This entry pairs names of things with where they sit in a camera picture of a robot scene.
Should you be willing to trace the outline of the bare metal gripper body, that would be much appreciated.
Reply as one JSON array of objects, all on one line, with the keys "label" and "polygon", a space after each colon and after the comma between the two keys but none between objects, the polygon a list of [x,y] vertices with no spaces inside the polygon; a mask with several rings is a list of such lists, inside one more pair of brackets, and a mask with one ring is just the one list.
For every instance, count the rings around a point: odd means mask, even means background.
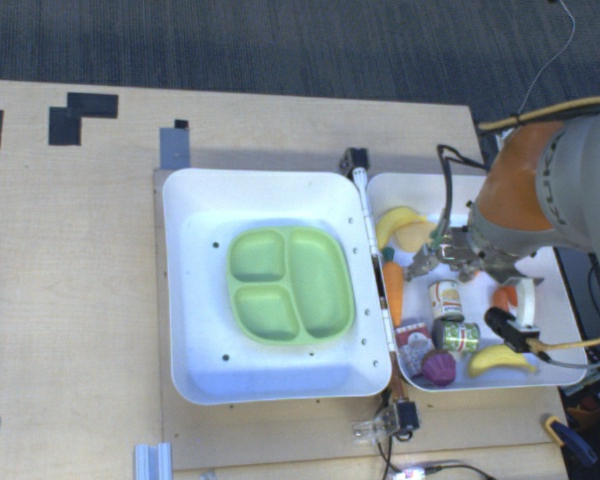
[{"label": "bare metal gripper body", "polygon": [[475,227],[451,227],[436,253],[439,261],[454,272],[463,263],[477,263],[480,272],[498,284],[507,284],[518,277],[518,257],[499,251]]}]

